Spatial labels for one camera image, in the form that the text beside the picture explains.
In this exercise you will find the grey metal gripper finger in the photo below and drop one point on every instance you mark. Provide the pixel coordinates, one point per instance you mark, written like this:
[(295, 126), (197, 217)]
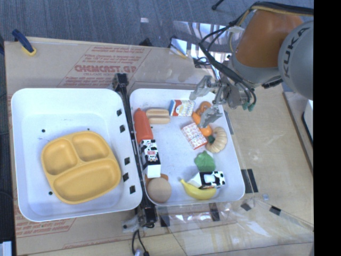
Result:
[(211, 116), (201, 87)]

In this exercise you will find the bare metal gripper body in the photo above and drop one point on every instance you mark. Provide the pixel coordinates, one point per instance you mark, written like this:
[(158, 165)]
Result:
[(232, 95)]

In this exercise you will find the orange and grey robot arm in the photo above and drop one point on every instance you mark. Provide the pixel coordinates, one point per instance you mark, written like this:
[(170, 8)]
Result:
[(266, 39)]

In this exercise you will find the orange pretzel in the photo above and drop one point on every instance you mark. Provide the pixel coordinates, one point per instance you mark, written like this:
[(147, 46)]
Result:
[(203, 106)]

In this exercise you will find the orange carrot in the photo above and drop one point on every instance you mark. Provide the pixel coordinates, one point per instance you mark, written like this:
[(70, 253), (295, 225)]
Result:
[(206, 131)]

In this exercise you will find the orange and white packet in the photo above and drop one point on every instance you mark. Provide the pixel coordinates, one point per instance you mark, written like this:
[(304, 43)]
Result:
[(194, 136)]

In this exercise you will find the red white blue carton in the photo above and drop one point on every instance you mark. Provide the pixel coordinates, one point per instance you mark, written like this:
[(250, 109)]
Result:
[(181, 108)]

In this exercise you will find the green leaf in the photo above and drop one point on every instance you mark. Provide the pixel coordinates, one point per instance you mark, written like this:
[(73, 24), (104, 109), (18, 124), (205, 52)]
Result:
[(205, 162)]

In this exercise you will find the tan hot dog bun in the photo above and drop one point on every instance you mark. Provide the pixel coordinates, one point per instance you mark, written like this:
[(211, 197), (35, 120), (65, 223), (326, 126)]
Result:
[(158, 116)]

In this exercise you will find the white plastic tray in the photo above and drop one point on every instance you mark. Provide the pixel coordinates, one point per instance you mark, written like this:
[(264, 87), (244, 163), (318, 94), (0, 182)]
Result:
[(174, 159), (69, 108)]

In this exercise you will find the small cow print carton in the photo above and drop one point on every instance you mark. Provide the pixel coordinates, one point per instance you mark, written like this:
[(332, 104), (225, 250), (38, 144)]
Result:
[(211, 179)]

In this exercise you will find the orange bottle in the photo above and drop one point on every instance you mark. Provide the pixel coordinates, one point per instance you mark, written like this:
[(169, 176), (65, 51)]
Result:
[(142, 125)]

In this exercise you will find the tall cow print carton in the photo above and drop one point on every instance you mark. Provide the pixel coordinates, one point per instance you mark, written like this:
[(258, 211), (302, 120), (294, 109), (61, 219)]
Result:
[(150, 156)]

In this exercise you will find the yellow banana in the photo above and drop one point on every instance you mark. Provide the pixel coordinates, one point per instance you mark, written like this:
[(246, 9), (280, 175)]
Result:
[(198, 193)]

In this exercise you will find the thin black rod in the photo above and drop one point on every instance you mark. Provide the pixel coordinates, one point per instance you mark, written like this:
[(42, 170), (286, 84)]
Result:
[(128, 116)]

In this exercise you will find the brown round bread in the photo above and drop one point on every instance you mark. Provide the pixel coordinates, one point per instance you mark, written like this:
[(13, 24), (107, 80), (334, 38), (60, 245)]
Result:
[(159, 191)]

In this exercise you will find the yellow divided plate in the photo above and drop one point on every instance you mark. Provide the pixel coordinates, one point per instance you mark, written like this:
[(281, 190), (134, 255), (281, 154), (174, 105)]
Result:
[(80, 169)]

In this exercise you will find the brown cardboard board red print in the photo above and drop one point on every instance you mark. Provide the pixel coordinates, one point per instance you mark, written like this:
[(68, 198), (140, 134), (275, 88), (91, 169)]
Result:
[(48, 68)]

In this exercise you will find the black cylinder on white bracket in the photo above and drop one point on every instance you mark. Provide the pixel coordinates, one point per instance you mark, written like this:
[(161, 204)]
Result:
[(272, 83)]

